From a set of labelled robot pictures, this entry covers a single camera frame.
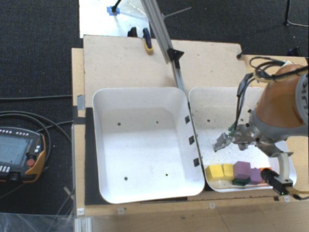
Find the red emergency stop button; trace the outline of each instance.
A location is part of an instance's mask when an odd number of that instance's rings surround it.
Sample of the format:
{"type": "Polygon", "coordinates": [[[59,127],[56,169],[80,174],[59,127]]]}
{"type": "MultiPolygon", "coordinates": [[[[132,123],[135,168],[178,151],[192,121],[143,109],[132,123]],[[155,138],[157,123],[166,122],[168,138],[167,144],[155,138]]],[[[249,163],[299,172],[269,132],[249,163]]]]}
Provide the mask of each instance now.
{"type": "Polygon", "coordinates": [[[28,165],[29,167],[33,167],[34,164],[35,164],[34,159],[29,159],[29,160],[27,160],[27,165],[28,165]]]}

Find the purple block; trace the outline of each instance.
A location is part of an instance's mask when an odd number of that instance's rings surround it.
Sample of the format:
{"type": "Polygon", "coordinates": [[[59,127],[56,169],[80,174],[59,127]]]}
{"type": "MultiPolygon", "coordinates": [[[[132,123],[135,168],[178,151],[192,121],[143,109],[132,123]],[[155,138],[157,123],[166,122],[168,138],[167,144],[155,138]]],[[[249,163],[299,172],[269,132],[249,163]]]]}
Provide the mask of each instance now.
{"type": "Polygon", "coordinates": [[[249,162],[238,161],[233,165],[234,178],[248,179],[251,175],[251,165],[249,162]]]}
{"type": "Polygon", "coordinates": [[[259,168],[251,168],[250,182],[251,185],[257,185],[262,182],[261,170],[259,168]]]}

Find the white bin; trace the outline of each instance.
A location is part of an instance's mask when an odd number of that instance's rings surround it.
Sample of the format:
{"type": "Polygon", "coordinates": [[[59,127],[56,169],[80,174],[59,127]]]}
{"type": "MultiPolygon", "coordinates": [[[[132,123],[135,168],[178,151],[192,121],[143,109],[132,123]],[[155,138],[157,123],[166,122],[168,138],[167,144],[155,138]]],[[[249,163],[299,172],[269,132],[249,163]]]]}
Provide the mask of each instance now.
{"type": "MultiPolygon", "coordinates": [[[[247,123],[249,120],[249,109],[254,109],[263,89],[249,87],[246,90],[244,106],[239,118],[239,124],[247,123]]],[[[279,173],[279,162],[277,158],[269,158],[260,149],[250,145],[248,149],[240,151],[238,145],[231,143],[226,148],[217,152],[213,151],[212,144],[217,138],[234,123],[237,104],[236,87],[197,87],[190,91],[189,100],[193,122],[198,135],[198,146],[202,156],[204,167],[213,164],[229,163],[237,161],[250,162],[252,168],[271,167],[279,173]]],[[[276,143],[282,151],[287,152],[285,141],[276,143]]],[[[290,179],[296,183],[296,172],[291,158],[290,179]]],[[[209,182],[209,186],[218,192],[230,192],[252,189],[272,188],[267,184],[245,185],[244,187],[232,185],[231,181],[218,180],[209,182]]]]}
{"type": "Polygon", "coordinates": [[[181,90],[101,89],[93,97],[93,112],[99,189],[106,201],[192,196],[203,190],[188,101],[181,90]]]}

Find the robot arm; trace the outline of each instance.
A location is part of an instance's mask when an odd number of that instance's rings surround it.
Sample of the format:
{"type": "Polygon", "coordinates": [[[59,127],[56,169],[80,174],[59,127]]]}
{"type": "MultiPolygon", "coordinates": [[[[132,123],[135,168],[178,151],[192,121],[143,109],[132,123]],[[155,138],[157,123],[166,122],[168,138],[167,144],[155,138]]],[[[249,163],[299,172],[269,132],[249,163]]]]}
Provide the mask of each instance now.
{"type": "MultiPolygon", "coordinates": [[[[284,76],[301,68],[304,67],[296,64],[286,65],[274,76],[284,76]]],[[[229,128],[230,132],[223,133],[213,145],[213,149],[217,151],[230,143],[237,144],[240,150],[247,149],[248,145],[255,145],[269,157],[277,157],[280,173],[269,173],[266,170],[261,175],[277,193],[288,194],[286,187],[293,185],[289,178],[288,161],[292,152],[281,151],[275,143],[290,136],[308,137],[308,73],[285,78],[279,82],[274,78],[273,82],[268,83],[255,108],[248,112],[248,123],[237,125],[236,119],[234,125],[229,128]]]]}

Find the wooden table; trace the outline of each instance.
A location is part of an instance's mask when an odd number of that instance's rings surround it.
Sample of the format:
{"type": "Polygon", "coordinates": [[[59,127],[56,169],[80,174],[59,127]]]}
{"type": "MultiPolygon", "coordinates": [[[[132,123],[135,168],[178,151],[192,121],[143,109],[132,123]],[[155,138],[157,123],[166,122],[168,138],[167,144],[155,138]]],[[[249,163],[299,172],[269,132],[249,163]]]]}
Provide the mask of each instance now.
{"type": "MultiPolygon", "coordinates": [[[[84,49],[72,49],[73,105],[77,105],[78,95],[85,94],[85,106],[91,107],[91,94],[99,88],[173,86],[171,67],[164,63],[155,40],[153,44],[154,55],[148,56],[139,39],[86,36],[84,49]]],[[[190,41],[173,41],[173,44],[185,52],[181,67],[186,92],[196,86],[236,87],[244,74],[252,71],[248,62],[253,56],[236,59],[241,51],[237,44],[190,41]]],[[[304,58],[274,58],[306,64],[304,58]]],[[[84,116],[85,110],[78,110],[78,117],[84,116]]],[[[308,138],[289,138],[287,145],[294,152],[295,187],[308,190],[308,138]]],[[[74,125],[73,152],[76,215],[93,217],[93,231],[305,231],[309,226],[305,219],[308,202],[290,198],[291,202],[286,203],[283,197],[275,201],[277,195],[271,189],[208,191],[185,202],[85,205],[83,124],[74,125]]]]}

